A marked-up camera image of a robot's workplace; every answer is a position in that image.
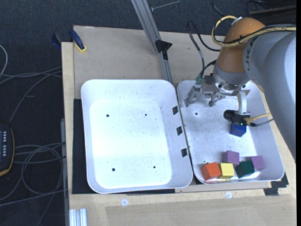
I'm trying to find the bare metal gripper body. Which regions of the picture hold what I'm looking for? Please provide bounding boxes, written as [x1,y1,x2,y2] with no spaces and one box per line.
[194,74,251,97]

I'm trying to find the white plastic tray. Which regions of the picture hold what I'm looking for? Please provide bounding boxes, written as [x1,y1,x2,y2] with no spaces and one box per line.
[80,79,194,194]
[176,79,285,186]

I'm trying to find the blue cube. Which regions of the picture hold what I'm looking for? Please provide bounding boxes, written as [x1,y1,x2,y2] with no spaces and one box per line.
[229,122,247,137]

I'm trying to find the purple cube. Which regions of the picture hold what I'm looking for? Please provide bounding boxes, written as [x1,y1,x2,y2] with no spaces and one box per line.
[250,155,266,170]
[222,150,240,165]

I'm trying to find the yellow cube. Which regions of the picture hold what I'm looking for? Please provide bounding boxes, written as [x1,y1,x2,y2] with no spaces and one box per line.
[218,162,236,180]

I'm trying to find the orange cube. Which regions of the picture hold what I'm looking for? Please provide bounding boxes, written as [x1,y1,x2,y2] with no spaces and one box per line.
[200,161,222,181]

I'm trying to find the green cube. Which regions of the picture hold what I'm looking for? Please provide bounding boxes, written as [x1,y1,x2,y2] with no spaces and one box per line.
[235,160,255,179]

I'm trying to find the brown cardboard board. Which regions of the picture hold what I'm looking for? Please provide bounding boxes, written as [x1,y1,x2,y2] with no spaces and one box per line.
[72,25,295,194]

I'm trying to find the black cylinder on white bracket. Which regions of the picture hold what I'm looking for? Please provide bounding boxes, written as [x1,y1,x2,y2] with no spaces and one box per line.
[223,89,251,127]

